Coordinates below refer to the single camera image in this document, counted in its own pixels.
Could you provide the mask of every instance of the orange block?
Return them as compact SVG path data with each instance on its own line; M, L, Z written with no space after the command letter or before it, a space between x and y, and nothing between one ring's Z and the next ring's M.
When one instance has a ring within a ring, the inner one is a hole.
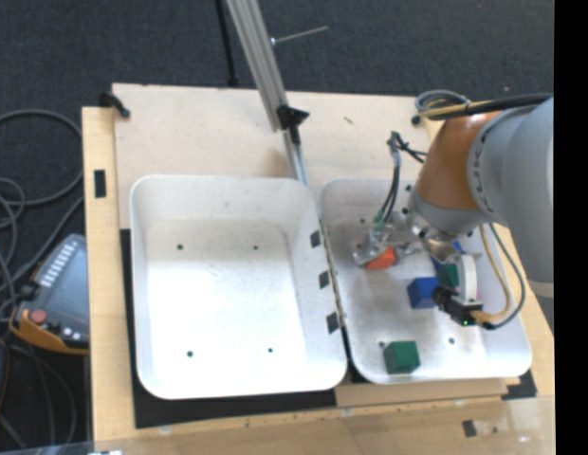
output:
M391 246L387 246L385 252L378 258L366 263L366 269L386 269L397 261L395 251Z

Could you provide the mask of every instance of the black connector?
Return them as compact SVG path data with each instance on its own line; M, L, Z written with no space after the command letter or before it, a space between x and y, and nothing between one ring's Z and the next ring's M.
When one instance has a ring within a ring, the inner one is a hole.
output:
M467 327L470 325L475 325L477 322L471 312L481 311L483 308L482 303L461 303L456 297L458 297L458 292L452 290L451 288L447 288L446 286L437 286L432 291L432 300L433 303L437 305L437 307L450 314L452 320L456 323Z

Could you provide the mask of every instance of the blue block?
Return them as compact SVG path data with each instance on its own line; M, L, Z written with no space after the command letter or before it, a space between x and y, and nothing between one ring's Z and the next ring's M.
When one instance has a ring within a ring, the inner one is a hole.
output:
M433 308L435 304L431 293L439 286L439 280L435 277L417 278L408 285L408 297L412 308Z

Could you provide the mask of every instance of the wooden table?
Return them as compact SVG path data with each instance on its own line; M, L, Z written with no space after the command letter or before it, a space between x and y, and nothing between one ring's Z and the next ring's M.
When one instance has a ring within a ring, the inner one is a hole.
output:
M289 176L290 171L281 133L269 130L255 90L115 84L113 92L130 118L111 108L83 108L92 414L99 449L155 453L161 446L164 453L181 453L183 446L194 445L203 453L390 453L397 446L401 453L421 448L430 453L439 446L458 453L461 444L469 444L474 453L513 445L521 453L555 450L554 339L531 292L522 319L533 352L536 398L502 400L517 378L389 387L344 381L334 409L136 429L119 244L119 230L129 226L129 189L147 173ZM385 141L391 130L426 150L438 126L413 127L409 97L290 92L288 98L310 113L301 131L316 194L337 178L390 177ZM414 179L419 167L404 156L402 178ZM106 194L96 188L99 171ZM500 231L515 256L510 236ZM507 273L514 278L512 270ZM511 285L519 295L515 281ZM476 436L462 428L469 420L475 420Z

